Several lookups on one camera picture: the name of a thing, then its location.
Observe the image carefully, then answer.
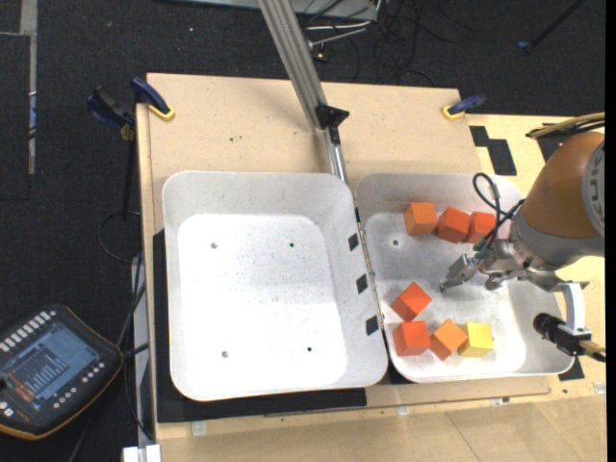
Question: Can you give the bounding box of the orange cube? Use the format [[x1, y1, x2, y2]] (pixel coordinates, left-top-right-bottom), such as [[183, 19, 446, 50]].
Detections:
[[402, 201, 440, 237], [428, 318, 470, 362]]

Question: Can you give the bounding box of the pale wood board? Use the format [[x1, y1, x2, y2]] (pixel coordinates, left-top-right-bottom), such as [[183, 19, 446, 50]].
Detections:
[[145, 72, 552, 441]]

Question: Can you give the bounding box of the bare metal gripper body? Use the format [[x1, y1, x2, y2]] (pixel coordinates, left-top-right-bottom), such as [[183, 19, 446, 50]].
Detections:
[[475, 238, 563, 292]]

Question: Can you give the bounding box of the red cube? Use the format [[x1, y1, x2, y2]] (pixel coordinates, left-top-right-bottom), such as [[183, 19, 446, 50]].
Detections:
[[465, 211, 498, 245], [392, 320, 431, 357], [389, 281, 433, 323], [436, 206, 473, 244]]

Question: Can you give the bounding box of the black cylinder on white bracket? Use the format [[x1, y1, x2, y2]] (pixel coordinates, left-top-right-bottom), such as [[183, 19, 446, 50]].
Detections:
[[531, 280, 594, 356]]

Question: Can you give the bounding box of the white plastic tray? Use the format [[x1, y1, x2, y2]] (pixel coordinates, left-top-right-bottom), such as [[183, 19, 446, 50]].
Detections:
[[162, 169, 390, 402], [354, 172, 577, 385]]

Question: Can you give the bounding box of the yellow cube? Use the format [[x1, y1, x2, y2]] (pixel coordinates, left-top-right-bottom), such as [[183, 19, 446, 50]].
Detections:
[[457, 321, 496, 359]]

